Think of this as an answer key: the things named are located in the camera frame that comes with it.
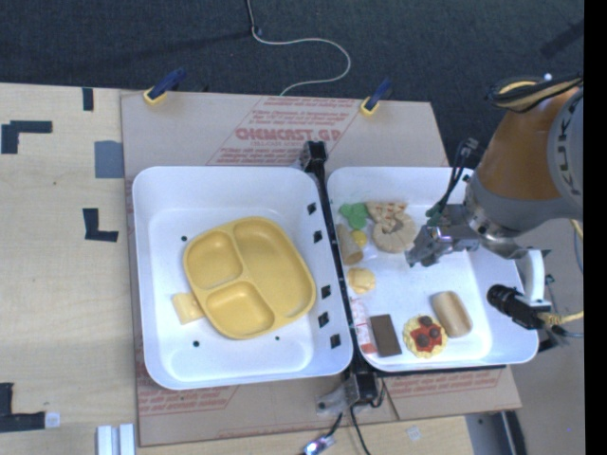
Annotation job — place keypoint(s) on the yellow croissant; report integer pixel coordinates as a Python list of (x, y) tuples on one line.
[(361, 280)]

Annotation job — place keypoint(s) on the yellow divided plate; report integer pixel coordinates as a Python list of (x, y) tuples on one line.
[(265, 263)]

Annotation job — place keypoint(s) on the black cylinder on white bracket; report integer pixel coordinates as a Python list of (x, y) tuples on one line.
[(514, 303)]

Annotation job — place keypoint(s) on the beige ice cream cone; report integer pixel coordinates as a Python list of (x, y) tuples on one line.
[(350, 249)]

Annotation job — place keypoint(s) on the small yellow ball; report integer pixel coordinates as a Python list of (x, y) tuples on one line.
[(359, 238)]

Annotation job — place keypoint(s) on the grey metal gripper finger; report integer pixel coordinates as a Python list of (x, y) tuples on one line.
[(438, 251), (417, 249)]

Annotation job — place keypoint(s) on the yellow spaghetti with meatballs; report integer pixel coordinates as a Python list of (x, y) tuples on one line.
[(424, 337)]

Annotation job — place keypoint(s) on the brown chocolate bar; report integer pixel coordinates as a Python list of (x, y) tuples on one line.
[(385, 335)]

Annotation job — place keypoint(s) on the yellow cheese slice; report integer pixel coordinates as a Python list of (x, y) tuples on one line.
[(185, 308)]

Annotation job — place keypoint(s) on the thin black rod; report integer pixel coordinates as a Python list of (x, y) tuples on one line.
[(337, 263)]

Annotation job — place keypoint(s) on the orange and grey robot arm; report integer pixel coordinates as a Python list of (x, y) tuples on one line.
[(521, 159)]

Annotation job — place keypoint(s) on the white plastic tray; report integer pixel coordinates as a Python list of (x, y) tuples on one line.
[(161, 235), (417, 282)]

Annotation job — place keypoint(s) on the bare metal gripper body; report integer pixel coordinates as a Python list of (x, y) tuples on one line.
[(457, 232)]

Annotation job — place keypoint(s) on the green broccoli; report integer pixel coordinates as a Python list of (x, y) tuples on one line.
[(353, 213)]

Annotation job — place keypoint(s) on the brown cardboard board red print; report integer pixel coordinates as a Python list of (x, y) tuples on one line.
[(199, 131)]

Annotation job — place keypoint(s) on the red and white carton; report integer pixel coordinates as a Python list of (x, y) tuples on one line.
[(364, 332)]

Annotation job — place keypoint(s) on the beige bread roll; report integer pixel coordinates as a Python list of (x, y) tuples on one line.
[(452, 313)]

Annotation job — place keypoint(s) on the beige pizza slice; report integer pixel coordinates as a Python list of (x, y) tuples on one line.
[(386, 209)]

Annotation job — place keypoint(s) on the beige pretzel biscuit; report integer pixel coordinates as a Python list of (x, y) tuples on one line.
[(393, 240)]

